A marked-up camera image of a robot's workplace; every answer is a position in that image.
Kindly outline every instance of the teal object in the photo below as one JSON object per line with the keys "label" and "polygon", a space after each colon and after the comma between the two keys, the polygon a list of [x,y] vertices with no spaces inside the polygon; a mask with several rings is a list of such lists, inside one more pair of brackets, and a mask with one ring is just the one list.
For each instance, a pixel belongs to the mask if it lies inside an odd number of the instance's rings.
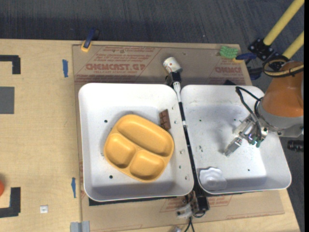
{"label": "teal object", "polygon": [[220,55],[225,58],[234,59],[237,57],[238,49],[228,47],[228,46],[222,46],[220,49]]}

